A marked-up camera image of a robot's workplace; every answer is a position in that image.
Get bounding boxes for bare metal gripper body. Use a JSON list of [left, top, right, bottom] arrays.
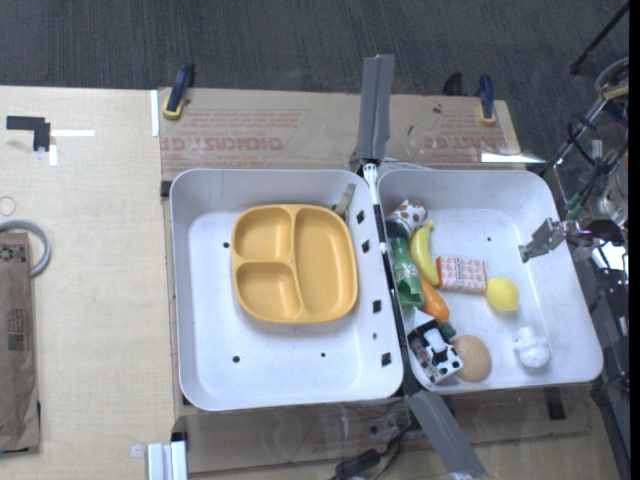
[[563, 185, 630, 244]]

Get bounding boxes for white plastic tray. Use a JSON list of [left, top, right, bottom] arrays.
[[168, 167, 405, 413], [375, 167, 605, 395]]

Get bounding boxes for yellow lemon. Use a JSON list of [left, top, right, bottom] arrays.
[[485, 276, 521, 313]]

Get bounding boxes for orange and white packet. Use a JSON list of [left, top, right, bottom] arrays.
[[435, 256, 488, 295]]

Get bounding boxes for white lumpy toy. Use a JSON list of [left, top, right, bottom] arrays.
[[513, 325, 552, 369]]

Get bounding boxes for yellow banana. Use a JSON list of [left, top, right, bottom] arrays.
[[408, 219, 442, 288]]

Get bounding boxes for orange carrot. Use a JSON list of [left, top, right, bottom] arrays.
[[418, 275, 458, 343]]

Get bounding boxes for tan bread bun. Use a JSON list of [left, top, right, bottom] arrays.
[[452, 334, 493, 383]]

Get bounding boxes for white can with red print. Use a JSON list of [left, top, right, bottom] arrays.
[[385, 197, 429, 239]]

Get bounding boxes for green plastic bottle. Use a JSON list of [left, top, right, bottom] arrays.
[[389, 236, 426, 314]]

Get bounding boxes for white carton with black print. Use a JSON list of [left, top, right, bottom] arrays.
[[407, 317, 465, 385]]

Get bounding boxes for thin black and white rod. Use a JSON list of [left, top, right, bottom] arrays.
[[363, 162, 414, 397]]

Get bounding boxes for yellow divided plate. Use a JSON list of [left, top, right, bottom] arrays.
[[230, 203, 360, 325]]

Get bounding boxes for brown cardboard board red print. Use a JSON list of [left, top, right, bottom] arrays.
[[157, 86, 592, 474]]

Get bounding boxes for brown paper bag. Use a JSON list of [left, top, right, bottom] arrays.
[[0, 231, 42, 454]]

